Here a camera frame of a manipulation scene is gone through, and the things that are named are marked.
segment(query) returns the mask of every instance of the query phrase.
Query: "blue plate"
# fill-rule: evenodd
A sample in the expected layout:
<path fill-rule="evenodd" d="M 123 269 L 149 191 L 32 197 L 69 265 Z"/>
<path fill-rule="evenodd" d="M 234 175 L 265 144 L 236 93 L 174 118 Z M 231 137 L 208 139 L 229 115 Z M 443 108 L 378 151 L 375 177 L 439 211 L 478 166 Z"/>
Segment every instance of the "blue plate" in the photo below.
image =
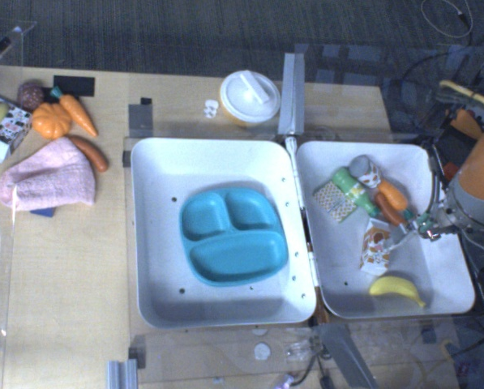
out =
<path fill-rule="evenodd" d="M 209 190 L 189 198 L 180 232 L 193 273 L 214 286 L 242 285 L 276 274 L 288 260 L 280 218 L 256 190 Z"/>

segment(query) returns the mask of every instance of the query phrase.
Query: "dark floor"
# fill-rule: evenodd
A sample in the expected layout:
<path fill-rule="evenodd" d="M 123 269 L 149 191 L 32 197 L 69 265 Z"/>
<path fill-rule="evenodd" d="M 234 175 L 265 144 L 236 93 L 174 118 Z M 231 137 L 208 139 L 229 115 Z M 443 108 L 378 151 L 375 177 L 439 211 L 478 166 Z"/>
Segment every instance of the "dark floor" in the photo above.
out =
<path fill-rule="evenodd" d="M 75 69 L 224 75 L 240 68 L 280 72 L 301 43 L 484 44 L 484 0 L 467 0 L 473 30 L 446 37 L 424 20 L 423 0 L 0 0 L 0 18 L 35 20 L 25 63 Z M 450 0 L 470 15 L 464 0 Z M 467 30 L 441 2 L 431 21 Z"/>

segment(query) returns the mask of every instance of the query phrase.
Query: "table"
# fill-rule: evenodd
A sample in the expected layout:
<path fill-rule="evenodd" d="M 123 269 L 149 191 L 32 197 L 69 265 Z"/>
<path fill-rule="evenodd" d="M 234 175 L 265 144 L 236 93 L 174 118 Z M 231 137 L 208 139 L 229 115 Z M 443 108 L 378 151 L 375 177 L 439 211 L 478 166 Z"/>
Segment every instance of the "table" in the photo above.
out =
<path fill-rule="evenodd" d="M 20 70 L 0 66 L 0 94 L 13 99 L 19 84 L 29 79 L 50 86 L 54 75 L 96 79 L 94 97 L 84 97 L 82 101 L 100 132 L 95 143 L 109 158 L 110 168 L 96 176 L 95 205 L 60 207 L 53 219 L 29 212 L 16 215 L 3 359 L 5 388 L 104 387 L 106 362 L 125 361 L 131 345 L 131 329 L 146 327 L 142 323 L 132 322 L 129 315 L 135 310 L 135 300 L 132 299 L 135 293 L 132 284 L 129 286 L 126 255 L 126 224 L 129 220 L 125 213 L 125 173 L 122 167 L 123 140 L 128 136 L 128 105 L 138 104 L 141 97 L 151 98 L 153 115 L 159 124 L 156 130 L 158 128 L 161 134 L 171 134 L 175 122 L 179 123 L 179 128 L 183 128 L 179 134 L 181 136 L 212 132 L 228 138 L 247 134 L 260 137 L 265 133 L 246 133 L 222 115 L 212 120 L 204 117 L 204 102 L 206 99 L 217 99 L 222 78 L 38 68 Z M 345 101 L 355 99 L 356 92 L 359 92 L 360 103 L 348 105 Z M 330 107 L 326 102 L 328 94 Z M 328 115 L 330 127 L 342 129 L 343 132 L 367 127 L 379 130 L 381 134 L 388 133 L 388 116 L 379 95 L 376 88 L 343 88 L 318 83 L 309 84 L 306 88 L 307 104 L 313 105 L 311 112 L 317 113 L 320 120 L 314 122 L 322 125 L 322 117 Z M 79 128 L 74 128 L 72 132 L 84 134 Z M 45 141 L 32 131 L 20 149 L 0 165 L 0 173 L 44 144 Z M 9 225 L 9 212 L 2 210 L 1 205 L 0 214 L 8 218 L 2 220 L 2 224 Z M 448 321 L 441 320 L 436 328 L 445 329 Z M 414 333 L 409 335 L 413 336 L 413 344 L 418 345 L 418 330 L 411 326 L 408 325 L 407 330 Z M 394 322 L 384 325 L 374 323 L 356 325 L 353 330 L 362 338 L 360 341 L 367 347 L 368 353 L 376 356 L 384 341 L 366 342 L 370 329 L 378 331 L 385 328 L 399 333 L 399 330 L 405 329 L 403 327 Z M 287 332 L 289 329 L 286 327 L 270 327 L 266 338 L 280 347 L 283 342 L 297 339 L 296 336 L 291 340 L 284 338 Z M 192 333 L 187 336 L 186 331 L 171 336 L 155 333 L 155 338 L 162 341 L 163 349 L 166 352 L 173 350 L 174 354 L 161 362 L 159 371 L 162 375 L 153 377 L 152 382 L 172 381 L 174 376 L 182 376 L 182 380 L 146 383 L 142 387 L 271 387 L 280 375 L 275 370 L 289 365 L 280 358 L 277 363 L 261 363 L 255 369 L 254 359 L 244 361 L 247 355 L 254 355 L 253 352 L 247 352 L 247 348 L 252 349 L 254 341 L 260 339 L 258 333 L 258 330 L 254 333 L 247 329 L 216 331 L 215 336 L 219 336 L 217 342 L 204 341 Z M 244 344 L 243 340 L 247 340 L 248 336 L 251 338 Z M 229 359 L 229 354 L 222 353 L 222 347 L 227 349 L 231 346 L 234 352 L 238 351 L 236 359 Z M 435 344 L 433 346 L 434 350 L 423 361 L 439 367 L 439 381 L 455 382 L 451 364 L 441 363 L 441 353 L 435 355 L 435 352 L 439 353 L 439 348 Z M 198 365 L 204 366 L 204 370 L 188 368 L 188 362 L 194 360 L 191 357 L 196 356 L 203 356 L 203 362 Z M 374 373 L 381 379 L 392 380 L 393 386 L 395 383 L 403 386 L 417 367 L 407 361 L 397 366 L 398 374 L 391 376 L 389 365 L 382 358 L 375 364 Z M 208 375 L 208 371 L 216 367 L 218 370 L 228 370 L 226 377 Z M 327 367 L 337 386 L 344 387 L 345 380 L 335 363 L 330 361 Z M 318 378 L 311 375 L 302 387 L 318 385 Z"/>

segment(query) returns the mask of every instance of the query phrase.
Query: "towel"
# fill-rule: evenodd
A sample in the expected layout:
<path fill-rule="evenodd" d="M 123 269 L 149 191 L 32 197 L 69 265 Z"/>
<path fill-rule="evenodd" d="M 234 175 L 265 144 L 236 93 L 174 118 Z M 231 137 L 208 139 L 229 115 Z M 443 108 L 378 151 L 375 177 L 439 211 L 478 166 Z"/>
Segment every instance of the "towel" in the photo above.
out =
<path fill-rule="evenodd" d="M 31 211 L 69 203 L 94 204 L 96 181 L 84 154 L 66 137 L 11 167 L 0 177 L 0 202 Z"/>

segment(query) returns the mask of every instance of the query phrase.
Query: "green bottle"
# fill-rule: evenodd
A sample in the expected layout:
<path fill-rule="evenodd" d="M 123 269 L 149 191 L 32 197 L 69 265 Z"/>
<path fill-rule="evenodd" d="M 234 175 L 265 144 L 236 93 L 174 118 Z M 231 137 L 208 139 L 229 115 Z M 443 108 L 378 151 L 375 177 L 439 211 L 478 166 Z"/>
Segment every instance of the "green bottle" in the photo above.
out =
<path fill-rule="evenodd" d="M 341 167 L 332 177 L 333 183 L 352 202 L 360 207 L 364 207 L 368 215 L 375 217 L 380 213 L 380 209 L 371 202 L 368 194 L 357 179 L 353 178 L 346 167 Z"/>

